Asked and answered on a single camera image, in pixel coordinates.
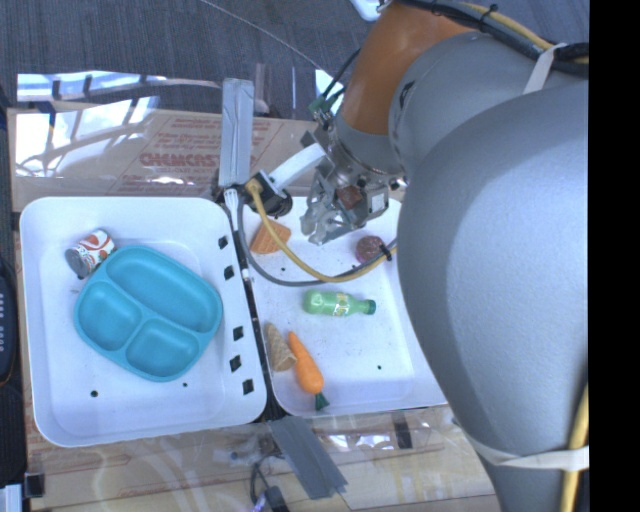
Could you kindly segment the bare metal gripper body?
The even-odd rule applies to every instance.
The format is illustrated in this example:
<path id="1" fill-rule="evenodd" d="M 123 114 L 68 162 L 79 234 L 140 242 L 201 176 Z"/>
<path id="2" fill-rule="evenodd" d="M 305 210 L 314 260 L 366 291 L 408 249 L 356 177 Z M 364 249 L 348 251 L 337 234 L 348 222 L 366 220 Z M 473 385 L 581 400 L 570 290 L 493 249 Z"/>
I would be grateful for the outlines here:
<path id="1" fill-rule="evenodd" d="M 404 172 L 395 164 L 372 166 L 355 157 L 341 142 L 322 143 L 325 156 L 317 165 L 308 207 L 320 213 L 336 212 L 342 221 L 368 221 L 381 216 L 389 198 L 404 184 Z"/>

